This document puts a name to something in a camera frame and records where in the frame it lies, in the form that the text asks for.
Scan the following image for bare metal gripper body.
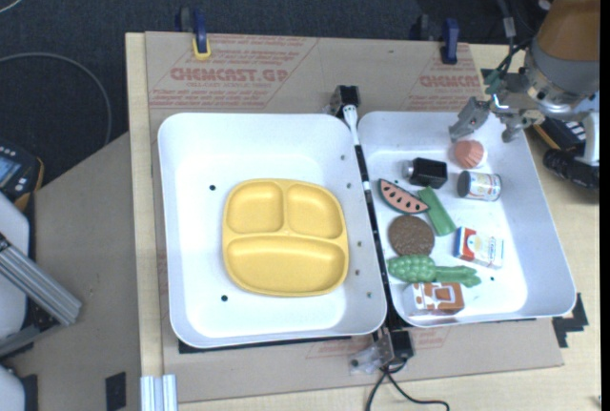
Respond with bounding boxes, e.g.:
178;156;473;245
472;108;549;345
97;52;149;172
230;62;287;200
489;72;599;121

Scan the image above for red watermelon slice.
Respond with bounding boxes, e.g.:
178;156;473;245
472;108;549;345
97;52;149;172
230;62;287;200
377;177;431;216

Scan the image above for yellow divided plate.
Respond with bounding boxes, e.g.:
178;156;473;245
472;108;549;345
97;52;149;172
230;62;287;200
220;177;351;298

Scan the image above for white and red carton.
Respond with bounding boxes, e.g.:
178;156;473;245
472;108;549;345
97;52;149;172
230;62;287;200
452;225;506;270

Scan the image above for green celery stick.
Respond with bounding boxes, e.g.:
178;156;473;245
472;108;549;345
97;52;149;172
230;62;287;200
417;185;458;237

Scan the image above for thin black and white rod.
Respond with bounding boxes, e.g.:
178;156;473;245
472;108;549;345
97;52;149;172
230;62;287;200
342;105;397;330

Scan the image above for brown cardboard board red print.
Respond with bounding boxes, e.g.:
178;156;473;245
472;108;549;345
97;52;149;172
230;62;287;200
144;31;566;403

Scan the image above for black bottle with silver cap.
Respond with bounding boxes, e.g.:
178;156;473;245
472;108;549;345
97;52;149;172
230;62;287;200
400;156;450;191

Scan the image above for orange ribbed toy food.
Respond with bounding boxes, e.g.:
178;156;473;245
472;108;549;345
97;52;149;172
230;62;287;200
453;138;489;171

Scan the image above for small white and yellow can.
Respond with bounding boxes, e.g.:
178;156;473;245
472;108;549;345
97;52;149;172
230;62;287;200
457;170;503;202

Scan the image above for brown round biscuit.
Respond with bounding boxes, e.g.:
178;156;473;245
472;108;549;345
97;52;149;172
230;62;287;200
386;214;437;257

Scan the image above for brown and white carton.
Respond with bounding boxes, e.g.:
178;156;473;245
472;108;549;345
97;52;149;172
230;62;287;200
401;280;466;319

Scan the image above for green grapes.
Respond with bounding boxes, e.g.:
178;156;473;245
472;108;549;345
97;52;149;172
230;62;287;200
386;254;437;284

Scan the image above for white plastic tray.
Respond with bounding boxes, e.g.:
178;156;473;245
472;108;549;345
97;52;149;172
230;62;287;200
356;110;579;330
156;112;389;350

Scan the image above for green asparagus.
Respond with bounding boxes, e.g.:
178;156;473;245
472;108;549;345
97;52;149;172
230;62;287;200
431;264;483;289

